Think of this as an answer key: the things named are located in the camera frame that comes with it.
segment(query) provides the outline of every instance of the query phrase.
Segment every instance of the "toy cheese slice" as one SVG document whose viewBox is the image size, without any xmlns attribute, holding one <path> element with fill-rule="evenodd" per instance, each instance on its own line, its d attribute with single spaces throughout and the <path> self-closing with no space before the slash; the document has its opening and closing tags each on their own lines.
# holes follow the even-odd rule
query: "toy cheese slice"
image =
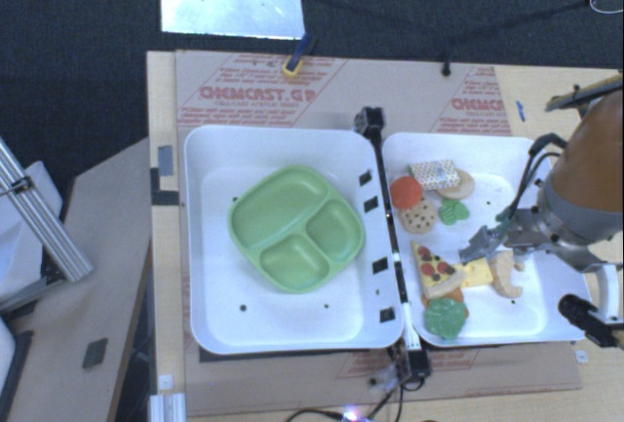
<svg viewBox="0 0 624 422">
<path fill-rule="evenodd" d="M 453 268 L 428 248 L 411 241 L 411 252 L 416 259 L 422 292 L 427 299 L 436 299 L 461 286 L 465 274 Z"/>
</svg>

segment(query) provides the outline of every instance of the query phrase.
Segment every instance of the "robotic hand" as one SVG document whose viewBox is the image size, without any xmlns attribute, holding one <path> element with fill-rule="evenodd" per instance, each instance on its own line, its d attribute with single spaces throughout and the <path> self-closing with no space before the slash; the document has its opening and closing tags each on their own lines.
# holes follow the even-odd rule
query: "robotic hand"
<svg viewBox="0 0 624 422">
<path fill-rule="evenodd" d="M 556 254 L 582 273 L 596 273 L 600 306 L 575 295 L 565 296 L 560 312 L 585 331 L 601 347 L 624 349 L 624 322 L 618 317 L 617 271 L 622 264 L 598 259 L 588 246 L 608 240 L 622 231 L 622 75 L 570 96 L 554 98 L 548 110 L 579 107 L 580 125 L 566 143 L 555 134 L 538 138 L 531 146 L 529 160 L 512 204 L 488 229 L 483 226 L 459 252 L 466 263 L 480 257 L 491 258 L 502 244 L 523 257 L 535 250 Z M 590 99 L 602 96 L 588 109 Z M 548 144 L 564 151 L 544 181 L 535 205 L 518 209 L 518 204 L 539 163 L 555 153 L 542 154 Z"/>
</svg>

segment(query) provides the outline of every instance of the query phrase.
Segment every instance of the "dark floor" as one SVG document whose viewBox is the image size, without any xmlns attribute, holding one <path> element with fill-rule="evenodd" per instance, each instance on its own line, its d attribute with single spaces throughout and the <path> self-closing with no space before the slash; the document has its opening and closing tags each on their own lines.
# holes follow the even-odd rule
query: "dark floor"
<svg viewBox="0 0 624 422">
<path fill-rule="evenodd" d="M 584 0 L 302 0 L 315 55 L 621 68 L 622 15 Z M 596 0 L 606 10 L 622 0 Z M 163 33 L 159 0 L 0 0 L 0 136 L 72 177 L 147 134 L 145 53 L 288 53 L 295 42 Z M 144 344 L 147 328 L 136 340 Z M 122 411 L 146 385 L 142 354 Z"/>
</svg>

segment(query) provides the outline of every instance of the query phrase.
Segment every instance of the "white tray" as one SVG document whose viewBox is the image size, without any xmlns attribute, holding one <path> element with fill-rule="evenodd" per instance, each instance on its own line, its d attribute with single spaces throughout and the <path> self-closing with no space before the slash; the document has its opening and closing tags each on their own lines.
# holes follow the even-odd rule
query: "white tray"
<svg viewBox="0 0 624 422">
<path fill-rule="evenodd" d="M 373 149 L 348 131 L 206 126 L 184 146 L 191 328 L 218 354 L 383 348 L 403 330 L 390 242 Z M 329 282 L 303 294 L 269 283 L 230 239 L 235 197 L 290 165 L 322 174 L 362 219 L 360 254 Z M 360 185 L 360 175 L 371 180 Z M 365 212 L 377 197 L 379 207 Z M 388 269 L 373 273 L 386 259 Z M 394 319 L 387 320 L 386 310 Z"/>
<path fill-rule="evenodd" d="M 441 347 L 483 346 L 517 342 L 580 340 L 583 332 L 572 326 L 558 311 L 560 299 L 567 293 L 590 299 L 584 277 L 554 255 L 535 252 L 526 262 L 524 272 L 514 270 L 512 282 L 524 288 L 521 297 L 508 299 L 493 286 L 463 290 L 470 317 L 454 340 L 430 333 L 424 326 L 424 306 L 420 300 L 420 280 L 410 241 L 428 247 L 448 263 L 459 261 L 458 250 L 482 226 L 493 227 L 494 217 L 513 200 L 532 142 L 521 137 L 473 136 L 459 134 L 407 134 L 389 136 L 383 156 L 388 182 L 405 175 L 407 165 L 417 162 L 451 159 L 455 166 L 475 178 L 473 194 L 462 200 L 471 213 L 469 219 L 446 226 L 439 221 L 425 235 L 404 230 L 397 218 L 397 238 L 405 271 L 407 291 L 412 306 L 412 320 L 418 334 Z M 544 161 L 537 177 L 548 174 L 550 164 Z M 531 184 L 520 207 L 531 207 L 537 187 Z M 442 200 L 435 192 L 425 196 L 438 207 Z"/>
</svg>

